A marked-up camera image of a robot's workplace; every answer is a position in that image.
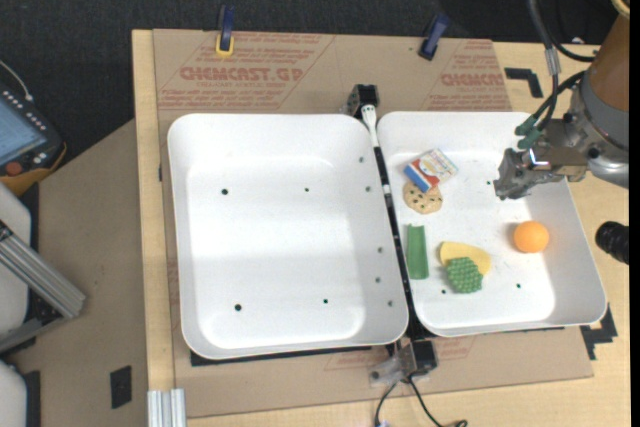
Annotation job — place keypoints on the orange ball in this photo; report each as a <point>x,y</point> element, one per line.
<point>531,236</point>

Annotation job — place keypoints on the green grapes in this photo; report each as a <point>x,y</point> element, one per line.
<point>464,275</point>

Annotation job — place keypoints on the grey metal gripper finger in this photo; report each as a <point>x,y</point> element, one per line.
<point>515,191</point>
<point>511,167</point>

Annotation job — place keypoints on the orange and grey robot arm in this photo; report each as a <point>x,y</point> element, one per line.
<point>607,65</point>

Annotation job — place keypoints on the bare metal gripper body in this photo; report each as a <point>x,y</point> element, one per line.
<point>565,150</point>

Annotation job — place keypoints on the brown cardboard board red print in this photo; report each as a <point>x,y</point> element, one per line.
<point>310,65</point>

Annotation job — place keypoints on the white plastic tray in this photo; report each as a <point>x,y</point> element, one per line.
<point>280,235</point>
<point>480,225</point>

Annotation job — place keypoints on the green celery stick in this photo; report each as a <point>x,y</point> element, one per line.
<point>417,252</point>

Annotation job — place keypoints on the red blue white small carton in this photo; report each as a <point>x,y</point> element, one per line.
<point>431,169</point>

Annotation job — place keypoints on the thin black and white rod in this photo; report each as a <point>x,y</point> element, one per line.
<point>386,185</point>

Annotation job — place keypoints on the yellow cheese slice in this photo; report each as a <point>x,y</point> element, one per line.
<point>462,251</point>

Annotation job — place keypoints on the tan chocolate chip biscuit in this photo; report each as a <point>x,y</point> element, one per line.
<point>422,201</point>

